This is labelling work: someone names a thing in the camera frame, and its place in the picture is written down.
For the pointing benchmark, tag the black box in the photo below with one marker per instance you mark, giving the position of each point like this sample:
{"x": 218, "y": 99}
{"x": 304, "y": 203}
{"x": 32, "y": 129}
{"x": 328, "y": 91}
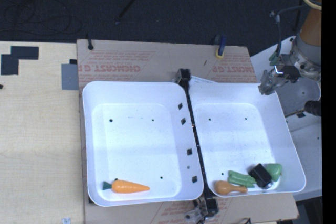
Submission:
{"x": 260, "y": 175}

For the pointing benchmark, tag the white plastic tray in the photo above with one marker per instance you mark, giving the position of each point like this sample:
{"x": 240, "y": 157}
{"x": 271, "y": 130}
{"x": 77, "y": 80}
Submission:
{"x": 139, "y": 144}
{"x": 236, "y": 139}

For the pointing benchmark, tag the orange carrot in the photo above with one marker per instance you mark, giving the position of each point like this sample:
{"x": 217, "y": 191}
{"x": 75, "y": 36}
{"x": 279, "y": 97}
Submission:
{"x": 128, "y": 187}

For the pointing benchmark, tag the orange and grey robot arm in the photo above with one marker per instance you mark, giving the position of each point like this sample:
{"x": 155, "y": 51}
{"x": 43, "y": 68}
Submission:
{"x": 312, "y": 26}

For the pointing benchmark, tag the thin black rod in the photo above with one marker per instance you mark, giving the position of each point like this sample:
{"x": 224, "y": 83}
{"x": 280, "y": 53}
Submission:
{"x": 194, "y": 133}

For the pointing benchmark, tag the green toy bean pods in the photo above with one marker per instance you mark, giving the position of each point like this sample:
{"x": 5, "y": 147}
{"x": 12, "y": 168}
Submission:
{"x": 239, "y": 179}

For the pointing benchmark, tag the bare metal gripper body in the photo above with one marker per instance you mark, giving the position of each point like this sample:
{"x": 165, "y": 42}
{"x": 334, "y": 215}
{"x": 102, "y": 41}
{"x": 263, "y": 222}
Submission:
{"x": 291, "y": 73}

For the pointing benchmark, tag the orange toy gourd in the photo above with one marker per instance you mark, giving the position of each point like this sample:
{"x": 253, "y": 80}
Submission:
{"x": 223, "y": 187}

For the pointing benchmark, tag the black cylinder on white bracket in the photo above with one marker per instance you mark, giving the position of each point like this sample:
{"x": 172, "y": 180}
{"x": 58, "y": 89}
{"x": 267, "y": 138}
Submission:
{"x": 296, "y": 97}

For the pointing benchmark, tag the brown cardboard board red print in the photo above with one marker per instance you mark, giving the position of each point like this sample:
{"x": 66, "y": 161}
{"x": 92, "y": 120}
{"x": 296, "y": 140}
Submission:
{"x": 147, "y": 65}

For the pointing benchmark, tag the white paper sheet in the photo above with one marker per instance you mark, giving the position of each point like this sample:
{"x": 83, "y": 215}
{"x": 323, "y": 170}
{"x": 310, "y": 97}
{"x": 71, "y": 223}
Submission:
{"x": 202, "y": 79}

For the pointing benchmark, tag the green toy pepper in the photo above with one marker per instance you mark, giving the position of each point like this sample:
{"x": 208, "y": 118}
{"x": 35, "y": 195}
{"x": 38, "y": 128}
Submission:
{"x": 275, "y": 170}

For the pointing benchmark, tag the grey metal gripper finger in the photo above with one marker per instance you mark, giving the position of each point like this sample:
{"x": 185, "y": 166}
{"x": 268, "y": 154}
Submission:
{"x": 264, "y": 84}
{"x": 278, "y": 83}

